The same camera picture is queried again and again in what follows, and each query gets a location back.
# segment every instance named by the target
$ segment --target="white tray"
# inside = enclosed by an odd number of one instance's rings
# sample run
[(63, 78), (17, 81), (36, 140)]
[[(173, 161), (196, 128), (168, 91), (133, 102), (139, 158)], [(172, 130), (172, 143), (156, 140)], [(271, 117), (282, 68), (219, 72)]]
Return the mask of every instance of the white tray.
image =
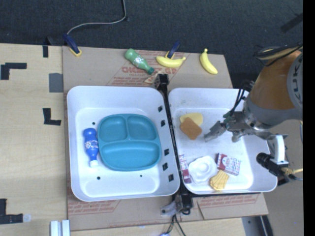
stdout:
[[(256, 156), (260, 152), (270, 153), (266, 141), (252, 135), (244, 136), (240, 141), (233, 143), (232, 133), (228, 131), (207, 143), (204, 141), (204, 134), (207, 134), (218, 120), (223, 121), (222, 116), (234, 106), (237, 93), (237, 89), (176, 88), (169, 94), (178, 154), (185, 155), (188, 164), (206, 155), (215, 159), (219, 152), (241, 160), (239, 175), (229, 174), (223, 191), (215, 191), (207, 182), (185, 183), (186, 188), (194, 194), (268, 192), (277, 186), (277, 177), (256, 161)], [(240, 111), (242, 107), (243, 102), (236, 110)], [(179, 117), (196, 112), (203, 115), (203, 123), (200, 126), (203, 132), (196, 140), (190, 140), (180, 130)]]
[[(88, 202), (169, 196), (178, 190), (180, 179), (165, 105), (157, 90), (141, 87), (74, 87), (67, 95), (67, 114), (71, 188), (78, 199)], [(141, 171), (113, 171), (102, 163), (98, 154), (99, 166), (89, 167), (83, 130), (89, 127), (97, 130), (104, 117), (114, 114), (139, 114), (152, 120), (162, 148), (158, 164)]]

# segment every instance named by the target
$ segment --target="cardboard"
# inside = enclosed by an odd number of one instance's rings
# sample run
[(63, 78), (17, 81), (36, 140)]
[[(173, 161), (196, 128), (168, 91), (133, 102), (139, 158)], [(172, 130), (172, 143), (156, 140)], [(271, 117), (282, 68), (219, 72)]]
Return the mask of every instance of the cardboard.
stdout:
[[(126, 50), (80, 47), (82, 54), (76, 57), (67, 46), (63, 46), (63, 91), (64, 126), (67, 165), (67, 208), (72, 231), (126, 227), (169, 223), (170, 218), (162, 217), (160, 208), (168, 205), (172, 197), (156, 197), (102, 202), (83, 202), (71, 191), (69, 172), (69, 149), (67, 129), (67, 92), (75, 86), (139, 86), (149, 87), (145, 71), (136, 68), (124, 58)], [(200, 54), (175, 53), (176, 58), (186, 57), (177, 68), (159, 65), (155, 57), (166, 52), (136, 50), (158, 73), (169, 75), (169, 90), (174, 88), (232, 88), (223, 55), (210, 55), (209, 60), (218, 70), (217, 75), (209, 74), (200, 64)], [(219, 195), (193, 198), (194, 207), (190, 215), (181, 215), (180, 220), (197, 221), (242, 216), (265, 215), (268, 209), (263, 194)]]

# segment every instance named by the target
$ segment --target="blue divided plate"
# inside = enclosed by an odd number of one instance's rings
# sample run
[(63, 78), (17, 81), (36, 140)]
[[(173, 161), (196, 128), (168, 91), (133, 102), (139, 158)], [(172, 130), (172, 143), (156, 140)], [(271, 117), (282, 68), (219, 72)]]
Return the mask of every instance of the blue divided plate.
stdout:
[(103, 163), (115, 171), (140, 171), (161, 158), (161, 144), (153, 122), (142, 115), (107, 116), (98, 125)]

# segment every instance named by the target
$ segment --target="green soda bottle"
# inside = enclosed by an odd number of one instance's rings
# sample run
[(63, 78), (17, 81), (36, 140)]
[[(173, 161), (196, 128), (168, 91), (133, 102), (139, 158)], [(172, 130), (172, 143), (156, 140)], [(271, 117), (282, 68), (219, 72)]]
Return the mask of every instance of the green soda bottle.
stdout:
[(137, 68), (145, 70), (148, 74), (152, 74), (154, 72), (154, 68), (150, 67), (147, 61), (142, 58), (138, 53), (135, 52), (134, 49), (130, 48), (125, 53), (125, 58), (131, 61)]

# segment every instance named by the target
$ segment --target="gray floor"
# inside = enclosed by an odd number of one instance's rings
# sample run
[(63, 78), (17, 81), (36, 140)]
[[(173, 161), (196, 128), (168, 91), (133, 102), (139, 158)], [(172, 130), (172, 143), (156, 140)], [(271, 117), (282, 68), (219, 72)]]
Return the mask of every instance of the gray floor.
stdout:
[[(290, 168), (303, 168), (303, 146), (300, 139), (300, 123), (292, 120), (282, 123), (273, 129), (274, 133), (288, 134), (285, 139), (287, 160)], [(262, 217), (243, 218), (243, 224), (248, 236), (302, 236), (304, 235), (303, 182), (292, 181), (278, 186), (272, 192), (264, 194), (270, 223), (262, 225)]]

